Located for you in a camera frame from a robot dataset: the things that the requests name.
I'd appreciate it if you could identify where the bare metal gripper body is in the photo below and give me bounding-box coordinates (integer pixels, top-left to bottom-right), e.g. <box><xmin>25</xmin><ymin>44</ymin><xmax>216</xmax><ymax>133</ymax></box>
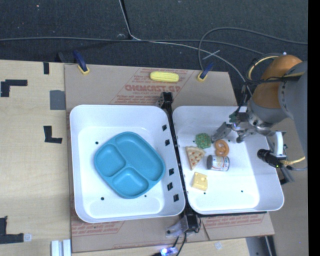
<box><xmin>231</xmin><ymin>112</ymin><xmax>275</xmax><ymax>138</ymax></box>

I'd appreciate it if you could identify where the orange pretzel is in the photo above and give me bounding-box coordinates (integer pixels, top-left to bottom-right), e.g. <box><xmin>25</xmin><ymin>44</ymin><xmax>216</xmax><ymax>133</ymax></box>
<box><xmin>214</xmin><ymin>139</ymin><xmax>230</xmax><ymax>158</ymax></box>

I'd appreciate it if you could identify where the green broccoli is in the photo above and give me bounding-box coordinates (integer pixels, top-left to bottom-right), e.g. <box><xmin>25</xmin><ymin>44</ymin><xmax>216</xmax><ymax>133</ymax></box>
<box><xmin>194</xmin><ymin>133</ymin><xmax>212</xmax><ymax>150</ymax></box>

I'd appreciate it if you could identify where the small white can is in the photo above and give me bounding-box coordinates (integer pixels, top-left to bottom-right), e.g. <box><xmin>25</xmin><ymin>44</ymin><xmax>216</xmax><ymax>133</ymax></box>
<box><xmin>206</xmin><ymin>154</ymin><xmax>230</xmax><ymax>172</ymax></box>

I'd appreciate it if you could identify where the pizza slice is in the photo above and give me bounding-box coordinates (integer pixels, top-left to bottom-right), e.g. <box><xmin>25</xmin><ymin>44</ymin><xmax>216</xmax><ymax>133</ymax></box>
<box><xmin>185</xmin><ymin>146</ymin><xmax>207</xmax><ymax>171</ymax></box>

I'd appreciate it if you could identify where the thin black rod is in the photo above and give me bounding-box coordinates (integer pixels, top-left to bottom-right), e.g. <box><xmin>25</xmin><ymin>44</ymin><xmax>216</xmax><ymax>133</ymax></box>
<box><xmin>165</xmin><ymin>103</ymin><xmax>194</xmax><ymax>218</ymax></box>

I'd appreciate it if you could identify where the yellow cheese wedge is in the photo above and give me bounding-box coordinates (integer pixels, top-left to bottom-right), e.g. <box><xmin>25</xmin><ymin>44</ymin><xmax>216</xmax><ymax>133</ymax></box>
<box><xmin>191</xmin><ymin>171</ymin><xmax>209</xmax><ymax>192</ymax></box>

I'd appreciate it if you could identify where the white plastic tray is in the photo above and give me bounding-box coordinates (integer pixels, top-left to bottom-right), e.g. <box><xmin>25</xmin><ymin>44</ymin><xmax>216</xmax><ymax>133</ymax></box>
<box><xmin>172</xmin><ymin>105</ymin><xmax>285</xmax><ymax>215</ymax></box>
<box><xmin>69</xmin><ymin>104</ymin><xmax>186</xmax><ymax>224</ymax></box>

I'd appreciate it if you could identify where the yellow corn cob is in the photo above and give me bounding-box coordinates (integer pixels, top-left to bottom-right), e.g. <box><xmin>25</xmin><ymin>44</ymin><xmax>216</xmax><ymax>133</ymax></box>
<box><xmin>149</xmin><ymin>71</ymin><xmax>180</xmax><ymax>83</ymax></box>

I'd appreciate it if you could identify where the blue divided plate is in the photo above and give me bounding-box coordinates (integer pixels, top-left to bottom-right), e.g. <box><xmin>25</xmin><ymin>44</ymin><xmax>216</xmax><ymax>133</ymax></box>
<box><xmin>93</xmin><ymin>131</ymin><xmax>166</xmax><ymax>200</ymax></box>

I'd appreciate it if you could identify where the brown cardboard board red print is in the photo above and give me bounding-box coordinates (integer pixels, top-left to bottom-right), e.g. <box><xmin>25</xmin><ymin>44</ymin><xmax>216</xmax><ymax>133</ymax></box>
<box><xmin>63</xmin><ymin>63</ymin><xmax>276</xmax><ymax>253</ymax></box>

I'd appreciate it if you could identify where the black cylinder on white bracket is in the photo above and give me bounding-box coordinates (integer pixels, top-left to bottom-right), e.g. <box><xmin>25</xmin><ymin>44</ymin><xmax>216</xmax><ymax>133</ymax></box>
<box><xmin>256</xmin><ymin>130</ymin><xmax>288</xmax><ymax>169</ymax></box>

